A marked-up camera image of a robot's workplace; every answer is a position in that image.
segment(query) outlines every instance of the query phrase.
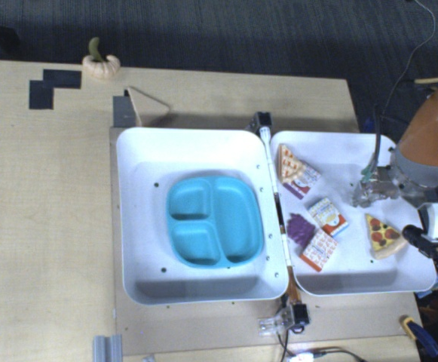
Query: pepperoni pizza slice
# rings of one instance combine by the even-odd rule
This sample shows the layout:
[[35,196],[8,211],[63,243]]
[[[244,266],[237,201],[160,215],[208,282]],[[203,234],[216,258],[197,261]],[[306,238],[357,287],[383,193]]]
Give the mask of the pepperoni pizza slice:
[[375,259],[389,257],[403,248],[408,241],[394,228],[366,214],[369,239]]

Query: pumpkin stem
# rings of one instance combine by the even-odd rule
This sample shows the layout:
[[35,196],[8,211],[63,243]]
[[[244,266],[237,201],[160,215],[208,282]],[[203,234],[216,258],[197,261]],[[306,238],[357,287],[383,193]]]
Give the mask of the pumpkin stem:
[[98,44],[100,43],[100,38],[92,38],[90,43],[88,43],[88,50],[90,51],[90,55],[96,62],[104,62],[105,60],[102,58],[100,53],[98,52]]

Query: light wood tabletop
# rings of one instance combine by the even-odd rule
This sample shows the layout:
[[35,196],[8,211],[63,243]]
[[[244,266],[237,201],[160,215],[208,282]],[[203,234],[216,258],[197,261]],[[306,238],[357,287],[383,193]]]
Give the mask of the light wood tabletop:
[[[268,111],[277,131],[356,132],[347,83],[123,68],[110,81],[82,74],[73,87],[44,70],[81,67],[0,61],[0,362],[91,361],[93,338],[115,333],[126,362],[148,354],[157,362],[279,360],[277,340],[256,334],[277,302],[115,310],[123,292],[114,271],[113,97],[133,87],[160,100],[170,107],[165,127],[243,129]],[[31,81],[51,90],[53,109],[29,108]],[[420,322],[412,293],[302,295],[311,325],[291,338],[291,350],[338,346],[370,362],[419,360],[399,322],[403,314]],[[134,318],[147,329],[141,340],[121,327]]]

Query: purple object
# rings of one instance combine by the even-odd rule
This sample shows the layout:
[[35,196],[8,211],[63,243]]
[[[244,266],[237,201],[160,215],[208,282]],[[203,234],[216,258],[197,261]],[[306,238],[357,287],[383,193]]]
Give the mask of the purple object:
[[300,214],[291,213],[287,222],[287,236],[293,239],[304,250],[314,236],[316,227]]

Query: pepperoni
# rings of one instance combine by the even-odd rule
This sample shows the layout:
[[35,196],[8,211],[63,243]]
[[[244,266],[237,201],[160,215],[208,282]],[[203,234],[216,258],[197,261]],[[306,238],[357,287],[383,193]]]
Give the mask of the pepperoni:
[[390,240],[396,240],[400,237],[400,234],[398,232],[396,232],[394,229],[388,229],[384,233],[384,236]]
[[376,241],[376,242],[380,242],[381,240],[383,240],[383,235],[381,234],[381,233],[379,233],[379,232],[375,232],[375,233],[373,233],[372,235],[371,235],[371,239],[373,240],[373,241]]

